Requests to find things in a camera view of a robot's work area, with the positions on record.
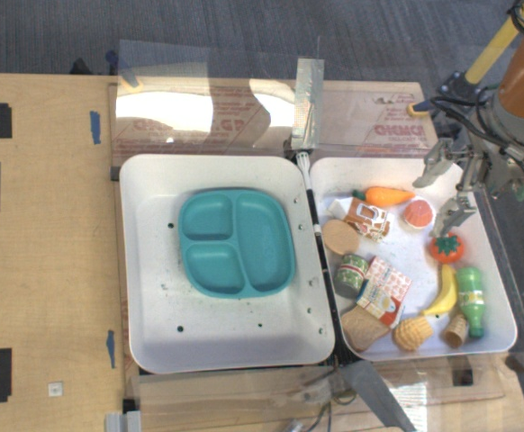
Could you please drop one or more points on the green and white can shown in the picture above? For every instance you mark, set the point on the green and white can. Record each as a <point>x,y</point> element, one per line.
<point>349,275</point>

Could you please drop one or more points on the green bottle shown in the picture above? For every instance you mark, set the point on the green bottle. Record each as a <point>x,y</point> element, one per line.
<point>470,295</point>

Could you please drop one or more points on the tan ice cream cone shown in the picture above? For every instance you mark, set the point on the tan ice cream cone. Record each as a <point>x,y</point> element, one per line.
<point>457,331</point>

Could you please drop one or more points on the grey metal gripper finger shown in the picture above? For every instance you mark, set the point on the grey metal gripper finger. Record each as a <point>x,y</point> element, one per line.
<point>435,164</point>
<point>455,214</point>

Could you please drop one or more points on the orange carrot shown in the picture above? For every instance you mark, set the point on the orange carrot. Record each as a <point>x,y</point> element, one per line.
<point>385,196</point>

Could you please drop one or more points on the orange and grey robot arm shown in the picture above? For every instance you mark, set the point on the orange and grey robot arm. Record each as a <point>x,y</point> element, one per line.
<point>521,83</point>

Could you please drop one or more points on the yellow banana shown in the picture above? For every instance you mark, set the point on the yellow banana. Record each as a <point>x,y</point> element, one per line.
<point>447,293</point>

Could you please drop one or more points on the teal divided plate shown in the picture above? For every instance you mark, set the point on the teal divided plate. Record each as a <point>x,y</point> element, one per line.
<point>262,241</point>

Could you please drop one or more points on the red and yellow carton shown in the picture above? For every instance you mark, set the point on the red and yellow carton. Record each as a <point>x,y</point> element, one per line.
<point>379,306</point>

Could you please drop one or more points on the pink patterned packet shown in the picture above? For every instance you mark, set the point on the pink patterned packet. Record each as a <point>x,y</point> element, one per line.
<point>392,279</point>

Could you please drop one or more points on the pink round fruit slice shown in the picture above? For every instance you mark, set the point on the pink round fruit slice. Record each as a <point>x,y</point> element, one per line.
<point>418,214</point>

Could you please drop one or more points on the white and brown carton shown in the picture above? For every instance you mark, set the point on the white and brown carton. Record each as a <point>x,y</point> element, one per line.
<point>367,218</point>

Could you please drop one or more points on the brown cardboard board red print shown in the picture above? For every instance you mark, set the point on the brown cardboard board red print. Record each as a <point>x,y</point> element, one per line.
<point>370,124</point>

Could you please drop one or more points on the yellow corn piece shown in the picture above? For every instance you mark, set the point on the yellow corn piece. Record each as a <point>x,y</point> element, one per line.
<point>412,333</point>

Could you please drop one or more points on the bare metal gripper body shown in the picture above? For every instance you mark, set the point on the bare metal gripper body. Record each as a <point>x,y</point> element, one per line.
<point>498,169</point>

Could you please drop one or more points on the brown bread slice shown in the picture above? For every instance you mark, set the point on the brown bread slice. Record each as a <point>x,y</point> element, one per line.
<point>363,329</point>

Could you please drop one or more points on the red tomato with green top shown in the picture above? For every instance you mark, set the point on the red tomato with green top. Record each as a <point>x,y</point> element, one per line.
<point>446,248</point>

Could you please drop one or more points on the white plastic tray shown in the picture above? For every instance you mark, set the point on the white plastic tray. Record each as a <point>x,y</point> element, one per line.
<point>406,250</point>
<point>154,263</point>

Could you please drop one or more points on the tan round biscuit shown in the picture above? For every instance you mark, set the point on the tan round biscuit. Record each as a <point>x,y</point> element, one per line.
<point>340,237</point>

